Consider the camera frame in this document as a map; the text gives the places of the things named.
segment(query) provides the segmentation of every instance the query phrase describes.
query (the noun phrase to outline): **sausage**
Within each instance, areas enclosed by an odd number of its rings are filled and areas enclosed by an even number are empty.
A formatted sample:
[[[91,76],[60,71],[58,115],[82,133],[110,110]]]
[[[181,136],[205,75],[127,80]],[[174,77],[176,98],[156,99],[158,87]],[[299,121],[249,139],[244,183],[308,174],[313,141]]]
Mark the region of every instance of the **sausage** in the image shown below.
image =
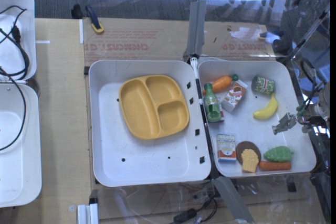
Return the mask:
[[[262,170],[289,170],[291,169],[290,162],[259,162],[259,168]]]

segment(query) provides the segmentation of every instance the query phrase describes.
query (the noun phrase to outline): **toy bottle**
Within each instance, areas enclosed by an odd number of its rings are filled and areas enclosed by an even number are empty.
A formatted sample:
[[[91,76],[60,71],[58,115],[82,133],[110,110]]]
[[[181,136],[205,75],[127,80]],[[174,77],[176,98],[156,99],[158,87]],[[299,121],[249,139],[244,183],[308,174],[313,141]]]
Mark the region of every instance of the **toy bottle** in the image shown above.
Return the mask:
[[[206,117],[209,122],[217,122],[221,119],[217,96],[212,92],[211,83],[204,85],[204,107],[206,111]]]

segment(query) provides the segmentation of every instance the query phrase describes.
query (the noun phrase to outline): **tin can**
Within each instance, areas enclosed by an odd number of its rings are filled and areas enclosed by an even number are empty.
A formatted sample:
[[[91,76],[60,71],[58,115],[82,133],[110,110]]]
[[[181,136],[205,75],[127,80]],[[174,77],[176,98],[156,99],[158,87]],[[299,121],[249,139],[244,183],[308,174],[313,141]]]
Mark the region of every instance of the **tin can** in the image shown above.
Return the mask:
[[[252,81],[252,89],[257,92],[271,95],[275,89],[275,82],[267,78],[255,76]]]

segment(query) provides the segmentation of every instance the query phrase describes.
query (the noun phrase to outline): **brown cookie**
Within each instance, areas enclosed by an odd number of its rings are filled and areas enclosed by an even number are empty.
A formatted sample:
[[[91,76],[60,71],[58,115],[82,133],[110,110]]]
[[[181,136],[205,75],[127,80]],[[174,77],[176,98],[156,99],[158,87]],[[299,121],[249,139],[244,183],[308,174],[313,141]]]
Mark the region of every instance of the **brown cookie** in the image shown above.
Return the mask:
[[[237,160],[240,164],[243,164],[242,153],[244,150],[253,150],[258,155],[259,161],[261,161],[261,152],[258,147],[250,141],[242,141],[236,146]]]

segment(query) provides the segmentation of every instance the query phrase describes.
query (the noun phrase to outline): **toy banana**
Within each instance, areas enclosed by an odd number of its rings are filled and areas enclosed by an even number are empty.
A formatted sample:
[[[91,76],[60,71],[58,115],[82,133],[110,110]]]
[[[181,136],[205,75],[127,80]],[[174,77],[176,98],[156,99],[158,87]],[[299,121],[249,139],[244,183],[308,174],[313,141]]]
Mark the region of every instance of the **toy banana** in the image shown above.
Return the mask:
[[[275,99],[274,93],[272,93],[268,104],[263,109],[253,112],[253,117],[259,120],[265,120],[271,117],[276,112],[277,108],[278,101]]]

